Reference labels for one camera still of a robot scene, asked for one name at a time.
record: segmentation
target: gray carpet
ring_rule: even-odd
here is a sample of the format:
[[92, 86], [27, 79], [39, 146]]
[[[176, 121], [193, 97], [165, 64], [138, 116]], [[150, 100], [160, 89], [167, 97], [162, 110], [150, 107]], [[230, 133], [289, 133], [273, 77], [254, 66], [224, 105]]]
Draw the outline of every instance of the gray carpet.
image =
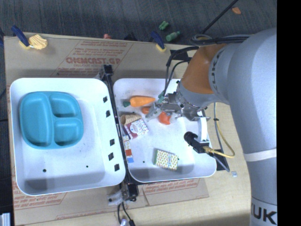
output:
[[[164, 38], [180, 31], [172, 43], [190, 45], [190, 38], [204, 29], [233, 0], [0, 0], [0, 26], [12, 35], [12, 25], [25, 32], [124, 39], [131, 32], [139, 41], [149, 41], [155, 30]], [[206, 34], [221, 37], [251, 34], [277, 26], [277, 0], [239, 0], [242, 14], [228, 11]], [[158, 29], [163, 21], [165, 31]], [[5, 89], [4, 53], [0, 51], [0, 93]], [[8, 127], [6, 95], [0, 98], [0, 213], [10, 204]]]

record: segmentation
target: toy carrot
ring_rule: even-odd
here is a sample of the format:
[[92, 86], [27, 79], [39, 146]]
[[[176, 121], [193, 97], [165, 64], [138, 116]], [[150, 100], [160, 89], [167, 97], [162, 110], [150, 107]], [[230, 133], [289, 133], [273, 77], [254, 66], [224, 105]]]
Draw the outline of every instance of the toy carrot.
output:
[[155, 101], [156, 99], [153, 97], [147, 97], [147, 96], [134, 96], [130, 99], [129, 103], [128, 102], [124, 102], [123, 106], [127, 107], [129, 105], [131, 105], [132, 107], [139, 107], [142, 105], [146, 105], [148, 103], [151, 103], [153, 101]]
[[162, 111], [159, 115], [159, 122], [165, 125], [170, 125], [170, 117], [170, 115], [166, 115], [166, 113]]
[[150, 112], [150, 106], [142, 107], [141, 111], [143, 114], [148, 114]]

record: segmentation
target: green toy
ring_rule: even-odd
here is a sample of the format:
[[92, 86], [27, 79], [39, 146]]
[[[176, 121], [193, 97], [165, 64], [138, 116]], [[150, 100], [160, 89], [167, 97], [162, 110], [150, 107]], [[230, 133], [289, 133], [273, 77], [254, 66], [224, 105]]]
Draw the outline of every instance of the green toy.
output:
[[171, 34], [169, 34], [169, 35], [166, 36], [166, 40], [168, 42], [170, 42], [170, 41], [176, 39], [180, 34], [181, 34], [180, 31], [172, 32]]
[[164, 29], [166, 29], [166, 27], [167, 27], [168, 25], [169, 25], [168, 22], [163, 21], [163, 22], [159, 25], [159, 29], [160, 29], [160, 30], [164, 30]]

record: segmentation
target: plastic divided tray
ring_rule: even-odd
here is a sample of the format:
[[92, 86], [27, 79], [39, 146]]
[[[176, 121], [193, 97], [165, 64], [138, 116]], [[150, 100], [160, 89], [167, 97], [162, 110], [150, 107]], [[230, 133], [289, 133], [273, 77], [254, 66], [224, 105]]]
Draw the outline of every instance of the plastic divided tray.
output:
[[28, 93], [20, 104], [24, 141], [38, 149], [65, 148], [83, 136], [83, 119], [77, 100], [68, 93]]

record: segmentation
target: bin hole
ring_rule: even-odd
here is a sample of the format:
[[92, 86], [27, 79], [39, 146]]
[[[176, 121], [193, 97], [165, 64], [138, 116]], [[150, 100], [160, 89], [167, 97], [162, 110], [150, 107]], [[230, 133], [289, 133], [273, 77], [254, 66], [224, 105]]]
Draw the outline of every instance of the bin hole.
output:
[[118, 171], [118, 170], [120, 169], [119, 164], [116, 164], [116, 165], [114, 166], [114, 168], [115, 168], [115, 171]]
[[110, 154], [108, 155], [108, 157], [109, 157], [109, 161], [111, 161], [111, 160], [114, 158], [114, 154], [113, 154], [113, 153], [110, 153]]

